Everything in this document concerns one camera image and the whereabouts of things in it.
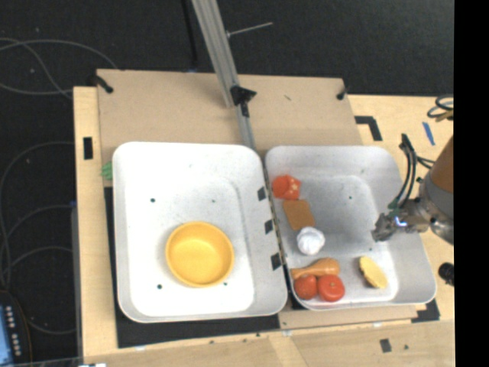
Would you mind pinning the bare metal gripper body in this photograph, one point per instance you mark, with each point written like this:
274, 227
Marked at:
414, 217

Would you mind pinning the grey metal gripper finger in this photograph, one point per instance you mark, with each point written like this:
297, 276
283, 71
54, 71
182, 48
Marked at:
385, 219
379, 234

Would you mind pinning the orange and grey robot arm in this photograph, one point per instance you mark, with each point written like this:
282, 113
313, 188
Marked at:
443, 189

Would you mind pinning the white plastic tray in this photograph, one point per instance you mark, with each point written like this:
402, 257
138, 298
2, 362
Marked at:
344, 205
179, 174

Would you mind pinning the orange-brown toy chicken drumstick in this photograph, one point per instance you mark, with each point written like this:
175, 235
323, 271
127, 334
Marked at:
321, 267

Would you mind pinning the white toy garlic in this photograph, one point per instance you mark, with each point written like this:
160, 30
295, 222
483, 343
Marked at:
310, 241

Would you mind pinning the red toy tomato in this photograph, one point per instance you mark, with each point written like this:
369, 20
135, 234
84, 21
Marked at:
305, 287
331, 288

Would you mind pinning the brown toy bread slice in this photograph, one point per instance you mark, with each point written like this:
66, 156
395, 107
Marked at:
298, 214

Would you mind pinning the red toy pepper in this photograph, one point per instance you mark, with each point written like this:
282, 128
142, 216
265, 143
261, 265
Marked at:
285, 187

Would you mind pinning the yellow bowl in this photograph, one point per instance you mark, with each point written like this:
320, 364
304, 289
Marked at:
199, 254

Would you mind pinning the brown cardboard board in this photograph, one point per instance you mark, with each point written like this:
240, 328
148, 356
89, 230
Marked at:
172, 109

